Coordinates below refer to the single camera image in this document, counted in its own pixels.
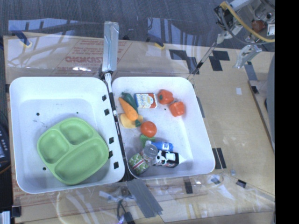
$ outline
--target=toy carrot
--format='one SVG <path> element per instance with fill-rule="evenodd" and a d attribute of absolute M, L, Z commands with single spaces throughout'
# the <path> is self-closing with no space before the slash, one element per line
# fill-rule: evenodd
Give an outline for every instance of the toy carrot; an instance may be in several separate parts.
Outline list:
<path fill-rule="evenodd" d="M 131 121 L 135 121 L 138 119 L 138 113 L 137 111 L 129 105 L 128 102 L 126 102 L 123 98 L 119 97 L 118 98 L 127 118 Z"/>

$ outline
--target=orange bell pepper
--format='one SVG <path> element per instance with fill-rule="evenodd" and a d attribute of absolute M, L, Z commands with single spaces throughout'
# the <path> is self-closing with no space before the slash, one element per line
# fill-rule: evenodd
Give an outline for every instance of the orange bell pepper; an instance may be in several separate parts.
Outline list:
<path fill-rule="evenodd" d="M 172 103 L 169 106 L 169 109 L 174 117 L 183 115 L 185 113 L 185 106 L 182 101 Z"/>
<path fill-rule="evenodd" d="M 170 104 L 174 100 L 172 93 L 167 90 L 161 90 L 158 93 L 158 101 L 162 105 Z"/>

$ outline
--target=yellow cable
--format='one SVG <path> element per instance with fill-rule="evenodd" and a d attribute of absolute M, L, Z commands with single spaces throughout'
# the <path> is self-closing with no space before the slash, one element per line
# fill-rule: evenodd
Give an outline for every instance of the yellow cable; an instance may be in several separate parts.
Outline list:
<path fill-rule="evenodd" d="M 235 13 L 235 11 L 233 10 L 233 8 L 227 3 L 227 2 L 222 2 L 220 4 L 220 7 L 222 7 L 223 9 L 228 9 L 230 11 L 230 13 L 238 20 L 238 22 L 250 33 L 252 33 L 254 36 L 256 36 L 257 38 L 261 39 L 264 42 L 275 42 L 275 39 L 267 39 L 261 35 L 259 35 L 258 33 L 256 33 L 254 30 L 252 30 L 249 26 L 247 26 L 247 24 L 245 22 L 242 21 L 242 19 L 237 15 L 237 13 Z"/>

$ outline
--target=green can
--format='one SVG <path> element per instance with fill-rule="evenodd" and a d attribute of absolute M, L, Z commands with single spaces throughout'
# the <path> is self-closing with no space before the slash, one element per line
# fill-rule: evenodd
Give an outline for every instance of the green can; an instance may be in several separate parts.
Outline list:
<path fill-rule="evenodd" d="M 133 155 L 133 157 L 129 159 L 128 163 L 137 175 L 140 175 L 149 168 L 148 164 L 140 154 Z"/>

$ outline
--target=soda can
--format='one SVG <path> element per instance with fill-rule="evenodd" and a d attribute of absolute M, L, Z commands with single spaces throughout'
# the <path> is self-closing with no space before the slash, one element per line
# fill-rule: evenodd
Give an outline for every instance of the soda can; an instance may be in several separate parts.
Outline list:
<path fill-rule="evenodd" d="M 149 144 L 144 147 L 140 154 L 147 163 L 150 163 L 150 161 L 157 156 L 158 152 L 155 145 Z"/>
<path fill-rule="evenodd" d="M 140 175 L 149 168 L 148 164 L 139 153 L 133 155 L 133 157 L 129 159 L 128 163 L 137 175 Z"/>

